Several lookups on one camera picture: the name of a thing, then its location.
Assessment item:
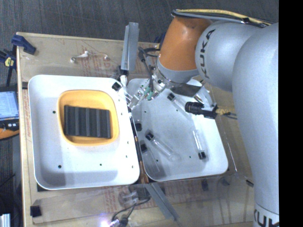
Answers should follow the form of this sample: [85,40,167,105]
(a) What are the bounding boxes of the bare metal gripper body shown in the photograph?
[138,73,172,102]

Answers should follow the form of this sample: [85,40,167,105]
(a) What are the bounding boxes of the black ribbed rack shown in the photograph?
[63,105,112,140]

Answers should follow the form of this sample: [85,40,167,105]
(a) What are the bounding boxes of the white plastic tray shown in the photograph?
[27,74,141,191]
[126,77,229,183]

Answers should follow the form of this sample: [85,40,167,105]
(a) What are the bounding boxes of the white plastic clip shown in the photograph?
[70,50,109,63]

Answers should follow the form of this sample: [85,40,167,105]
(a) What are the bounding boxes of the yellow bowl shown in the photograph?
[57,89,120,147]

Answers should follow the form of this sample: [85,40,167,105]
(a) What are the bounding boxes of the brown cardboard board red print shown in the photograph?
[16,31,254,225]

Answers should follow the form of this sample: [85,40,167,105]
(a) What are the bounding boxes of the black cylinder on white bracket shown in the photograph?
[169,83,219,120]

